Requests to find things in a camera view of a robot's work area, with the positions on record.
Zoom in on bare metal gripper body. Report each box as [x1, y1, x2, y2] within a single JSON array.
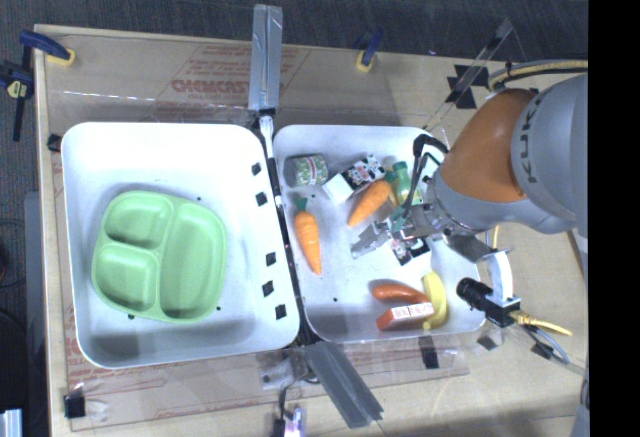
[[390, 202, 454, 247]]

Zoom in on black and white carton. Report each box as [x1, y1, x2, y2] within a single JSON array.
[[389, 234, 432, 268]]

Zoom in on orange carrot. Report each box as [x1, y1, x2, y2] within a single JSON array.
[[346, 172, 397, 229], [292, 196, 323, 276]]

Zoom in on white plastic tray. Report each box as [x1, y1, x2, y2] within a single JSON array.
[[59, 120, 302, 370], [272, 123, 489, 345]]

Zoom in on green bottle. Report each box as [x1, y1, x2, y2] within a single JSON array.
[[389, 160, 424, 209]]

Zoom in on orange sausage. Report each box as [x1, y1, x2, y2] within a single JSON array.
[[370, 280, 432, 305]]

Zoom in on white cow print carton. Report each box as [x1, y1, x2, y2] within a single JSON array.
[[321, 154, 387, 205]]

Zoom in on yellow banana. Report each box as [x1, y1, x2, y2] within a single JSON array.
[[420, 270, 449, 332]]

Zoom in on orange carton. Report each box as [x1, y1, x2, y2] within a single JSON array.
[[375, 302, 436, 332]]

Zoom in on green and white can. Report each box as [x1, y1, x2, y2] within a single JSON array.
[[283, 153, 330, 189]]

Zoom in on green divided plate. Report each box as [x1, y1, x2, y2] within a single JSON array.
[[90, 189, 229, 325]]

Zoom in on brown cardboard board red print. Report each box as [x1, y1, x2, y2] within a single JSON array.
[[42, 32, 472, 432]]

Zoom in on black cylinder on white bracket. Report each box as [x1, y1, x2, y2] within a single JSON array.
[[455, 248, 522, 329]]

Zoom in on black block with thin wires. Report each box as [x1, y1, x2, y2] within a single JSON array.
[[271, 407, 307, 437]]

